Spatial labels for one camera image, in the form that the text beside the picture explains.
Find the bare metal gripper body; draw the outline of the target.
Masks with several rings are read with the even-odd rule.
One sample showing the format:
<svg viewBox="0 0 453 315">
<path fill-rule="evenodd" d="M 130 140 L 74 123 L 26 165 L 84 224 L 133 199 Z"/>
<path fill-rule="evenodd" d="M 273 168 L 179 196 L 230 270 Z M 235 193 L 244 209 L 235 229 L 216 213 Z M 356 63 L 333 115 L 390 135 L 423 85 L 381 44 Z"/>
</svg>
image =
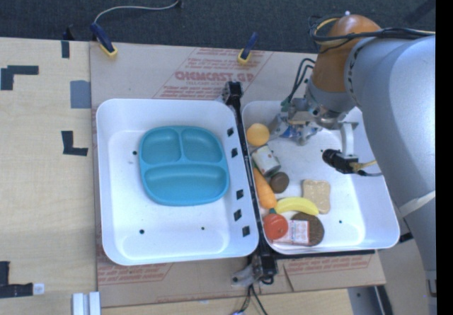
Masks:
<svg viewBox="0 0 453 315">
<path fill-rule="evenodd" d="M 284 99 L 282 112 L 286 113 L 291 125 L 307 125 L 309 122 L 329 130 L 336 130 L 340 122 L 350 111 L 350 99 L 347 97 L 314 97 Z"/>
</svg>

